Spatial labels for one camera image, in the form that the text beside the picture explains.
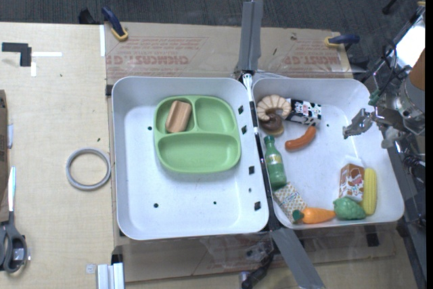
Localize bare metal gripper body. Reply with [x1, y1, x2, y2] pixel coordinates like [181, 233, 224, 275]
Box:
[371, 93, 426, 137]

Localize black and white cow carton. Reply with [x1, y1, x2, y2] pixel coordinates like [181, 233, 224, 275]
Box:
[283, 97, 323, 128]

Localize white plastic tray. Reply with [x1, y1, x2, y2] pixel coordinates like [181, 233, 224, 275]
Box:
[110, 76, 271, 241]
[252, 77, 406, 231]

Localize orange and white juice carton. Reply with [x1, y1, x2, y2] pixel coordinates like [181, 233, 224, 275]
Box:
[338, 163, 366, 202]

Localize orange toy sausage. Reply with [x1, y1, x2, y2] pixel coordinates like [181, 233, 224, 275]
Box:
[284, 125, 317, 152]

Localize yellow toy corn cob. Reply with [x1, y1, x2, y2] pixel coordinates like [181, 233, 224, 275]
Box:
[360, 167, 378, 216]

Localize brown chocolate doughnut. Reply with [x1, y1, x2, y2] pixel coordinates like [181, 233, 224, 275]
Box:
[259, 113, 285, 137]

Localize green toy broccoli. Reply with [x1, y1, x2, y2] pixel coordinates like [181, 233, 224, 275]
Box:
[332, 196, 367, 221]

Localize beige toy croissant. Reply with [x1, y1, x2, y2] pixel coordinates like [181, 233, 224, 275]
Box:
[256, 94, 292, 123]

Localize green toy bottle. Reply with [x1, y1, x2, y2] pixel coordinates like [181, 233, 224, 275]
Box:
[263, 135, 288, 190]

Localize orange carrot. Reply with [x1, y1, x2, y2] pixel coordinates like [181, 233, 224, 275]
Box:
[292, 206, 336, 225]

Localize green divided plate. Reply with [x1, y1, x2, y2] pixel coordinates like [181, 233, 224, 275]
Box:
[153, 95, 242, 175]

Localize tan toy bread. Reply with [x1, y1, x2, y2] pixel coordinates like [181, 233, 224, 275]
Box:
[164, 99, 193, 133]

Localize brown cardboard board red print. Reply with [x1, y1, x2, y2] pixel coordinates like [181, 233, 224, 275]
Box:
[104, 22, 396, 284]

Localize grey tape roll ring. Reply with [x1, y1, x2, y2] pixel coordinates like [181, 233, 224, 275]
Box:
[65, 148, 112, 192]

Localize grey handled scissors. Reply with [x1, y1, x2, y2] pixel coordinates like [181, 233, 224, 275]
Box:
[0, 165, 28, 274]

